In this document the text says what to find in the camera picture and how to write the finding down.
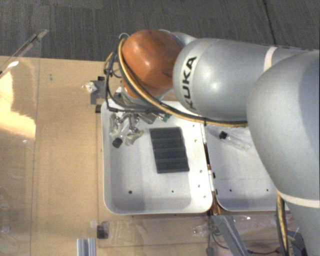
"white band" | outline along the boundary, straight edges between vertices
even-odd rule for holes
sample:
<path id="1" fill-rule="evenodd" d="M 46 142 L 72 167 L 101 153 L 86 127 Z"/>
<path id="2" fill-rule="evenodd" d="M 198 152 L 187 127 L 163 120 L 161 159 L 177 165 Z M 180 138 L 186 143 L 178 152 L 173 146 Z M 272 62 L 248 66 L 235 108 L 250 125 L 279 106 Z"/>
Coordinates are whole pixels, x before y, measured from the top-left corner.
<path id="1" fill-rule="evenodd" d="M 276 46 L 271 46 L 265 54 L 263 72 L 266 72 L 272 66 L 272 56 L 274 55 L 275 50 L 278 49 Z"/>
<path id="2" fill-rule="evenodd" d="M 280 191 L 278 191 L 278 193 L 282 197 L 282 199 L 287 201 L 288 203 L 292 203 L 297 206 L 304 206 L 304 207 L 320 209 L 320 200 L 312 200 L 312 199 L 304 199 L 304 198 L 300 198 L 300 197 L 295 197 L 292 195 L 281 193 Z"/>

